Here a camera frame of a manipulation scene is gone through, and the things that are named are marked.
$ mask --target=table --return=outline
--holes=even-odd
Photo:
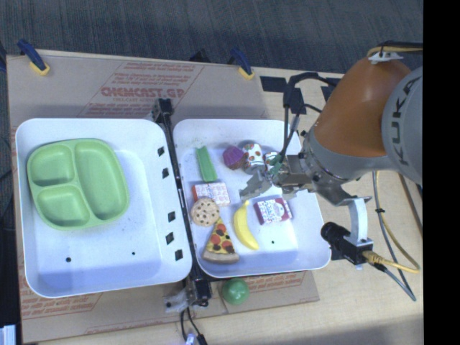
[[[96,90],[78,87],[79,83],[66,81],[65,86],[56,85],[58,78],[64,75],[64,70],[59,71],[60,65],[65,60],[58,58],[72,58],[73,69],[79,71],[89,60],[93,60],[95,71],[87,73],[89,81],[94,79],[94,73],[99,73],[102,83],[108,83],[110,79],[122,82],[120,75],[117,79],[113,75],[104,73],[104,63],[114,64],[115,70],[119,68],[119,61],[126,58],[105,57],[102,55],[87,55],[65,52],[39,51],[46,60],[49,60],[55,70],[55,77],[44,77],[37,84],[36,73],[27,72],[26,58],[9,58],[9,106],[11,112],[11,134],[22,121],[31,117],[67,117],[80,114],[81,116],[101,115],[101,88]],[[244,119],[283,119],[282,94],[264,92],[260,85],[261,76],[289,78],[299,74],[296,70],[278,70],[271,68],[253,68],[256,73],[252,80],[241,80],[239,85],[234,85],[234,80],[229,73],[233,73],[234,65],[216,64],[190,64],[186,62],[173,62],[166,60],[140,60],[132,58],[129,62],[139,65],[171,65],[169,68],[188,68],[188,78],[182,78],[183,82],[172,86],[175,91],[164,87],[164,94],[176,96],[176,101],[184,98],[194,98],[197,107],[203,108],[203,97],[215,96],[216,91],[221,96],[233,96],[233,105],[236,102],[234,112],[228,116],[238,116]],[[23,76],[15,79],[16,73],[23,72]],[[320,73],[329,78],[340,78],[337,73]],[[24,89],[20,83],[29,83],[29,89]],[[301,89],[305,102],[314,106],[322,107],[324,104],[322,87],[325,85],[318,81],[306,80],[298,86]],[[40,98],[40,93],[47,90],[47,98]],[[34,93],[36,101],[28,102],[27,96],[21,97],[21,91]],[[83,102],[77,103],[75,98],[82,97]],[[59,107],[62,99],[64,106]],[[247,98],[254,99],[254,105]],[[178,107],[177,119],[196,113],[193,109],[184,105],[181,111]],[[127,116],[135,116],[134,113],[124,113]],[[200,116],[212,116],[213,112],[203,110]],[[316,119],[317,114],[309,111],[303,116],[299,130],[309,130]],[[401,178],[395,172],[381,172],[380,202],[385,209],[385,216],[391,225],[393,232],[406,251],[423,267],[423,233],[421,225],[422,202],[417,193],[412,193],[414,186],[409,181]],[[359,182],[351,182],[344,189],[352,195],[373,196],[372,176],[365,175]],[[342,226],[349,226],[349,213],[347,207],[333,207],[330,203],[318,197],[318,202],[323,214],[323,220],[334,221]],[[389,257],[385,241],[380,232],[377,214],[374,212],[375,204],[371,200],[367,204],[369,218],[368,236],[374,241],[374,251],[384,257]],[[18,233],[18,247],[22,240]],[[420,274],[406,273],[405,276],[417,298],[413,302],[388,276],[380,271],[365,265],[363,270],[356,270],[352,264],[345,260],[332,261],[321,270],[312,272],[316,283],[319,300],[306,300],[299,304],[277,306],[261,310],[252,310],[243,313],[226,314],[225,316],[201,317],[200,313],[194,320],[200,332],[206,336],[209,344],[422,344],[423,343],[423,269]],[[105,316],[113,313],[107,310]],[[185,322],[186,330],[192,331],[190,322]],[[183,344],[180,323],[169,322],[157,325],[146,323],[139,324],[138,328],[128,328],[122,331],[109,331],[91,335],[75,336],[65,339],[53,339],[40,341],[42,345],[58,344]]]

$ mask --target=brown cylinder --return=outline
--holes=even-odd
[[[382,113],[390,94],[410,69],[399,60],[372,64],[364,57],[353,65],[324,106],[314,125],[328,150],[356,157],[380,157]]]

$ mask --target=green plate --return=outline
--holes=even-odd
[[[116,220],[129,206],[123,169],[100,139],[72,139],[37,148],[27,178],[42,220],[61,230]]]

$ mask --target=black hole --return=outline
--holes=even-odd
[[[179,249],[179,250],[176,250],[175,251],[175,260],[178,261],[179,259],[182,259],[184,256],[183,256],[183,253],[182,253],[182,249]]]
[[[169,244],[170,242],[172,242],[174,240],[174,234],[172,232],[170,232],[167,236],[166,236],[166,244]]]

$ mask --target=white tray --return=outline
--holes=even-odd
[[[239,190],[246,187],[251,175],[243,170],[231,170],[224,164],[223,152],[228,146],[239,146],[246,140],[262,145],[264,153],[280,151],[283,143],[284,124],[275,120],[223,120],[187,119],[176,125],[173,132],[176,155],[180,164],[185,202],[190,211],[194,200],[192,187],[204,183],[201,178],[196,148],[206,146],[218,175],[229,190],[231,204],[221,207],[221,217],[226,224],[240,260],[234,264],[215,264],[201,258],[211,234],[211,228],[190,227],[199,265],[210,276],[217,278],[263,275],[280,272],[316,270],[325,267],[331,258],[331,250],[321,237],[323,219],[314,193],[302,191],[288,201],[293,218],[282,223],[261,226],[253,204],[247,207],[248,224],[259,242],[257,251],[241,244],[233,229],[233,214],[241,206]],[[295,134],[287,150],[288,155],[300,151],[300,140]],[[280,188],[272,186],[261,197],[281,196]]]
[[[114,149],[130,205],[116,221],[61,231],[38,215],[26,162],[41,145],[75,138],[98,138]],[[190,247],[165,134],[158,125],[144,119],[31,119],[18,128],[16,149],[25,275],[38,295],[58,298],[135,288],[188,275]],[[163,170],[168,170],[165,178]]]

